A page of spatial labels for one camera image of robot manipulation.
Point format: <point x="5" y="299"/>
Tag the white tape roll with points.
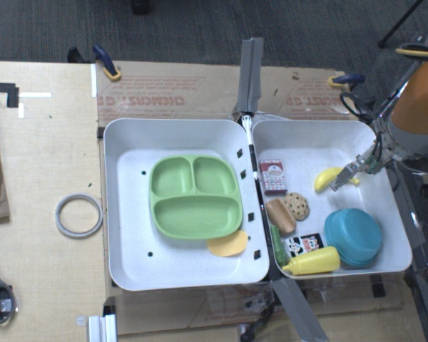
<point x="58" y="216"/>

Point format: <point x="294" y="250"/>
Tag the brown toy hot dog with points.
<point x="281" y="216"/>

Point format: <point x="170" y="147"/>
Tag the yellow squeeze bottle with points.
<point x="317" y="261"/>

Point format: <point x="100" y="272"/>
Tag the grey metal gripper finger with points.
<point x="346" y="178"/>
<point x="339" y="177"/>

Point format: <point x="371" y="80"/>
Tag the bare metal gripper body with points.
<point x="372" y="160"/>

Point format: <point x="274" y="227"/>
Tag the brown chocolate chip biscuit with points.
<point x="298" y="207"/>

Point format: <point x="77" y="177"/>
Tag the brown cardboard board red print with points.
<point x="164" y="94"/>

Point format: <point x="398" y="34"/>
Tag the green divided plate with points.
<point x="196" y="216"/>

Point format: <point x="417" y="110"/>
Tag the yellow banana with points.
<point x="322" y="180"/>

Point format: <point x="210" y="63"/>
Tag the green toy vegetable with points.
<point x="278" y="244"/>

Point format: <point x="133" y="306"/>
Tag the black and white cow packet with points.
<point x="303" y="244"/>

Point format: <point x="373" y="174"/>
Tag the white plastic tray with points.
<point x="135" y="262"/>
<point x="306" y="137"/>

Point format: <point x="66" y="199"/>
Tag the blue bowl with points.
<point x="353" y="235"/>

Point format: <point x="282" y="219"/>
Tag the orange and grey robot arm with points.
<point x="413" y="98"/>

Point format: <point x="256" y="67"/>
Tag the yellow round flat slice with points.
<point x="228" y="245"/>

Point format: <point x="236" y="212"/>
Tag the red and white carton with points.
<point x="272" y="178"/>

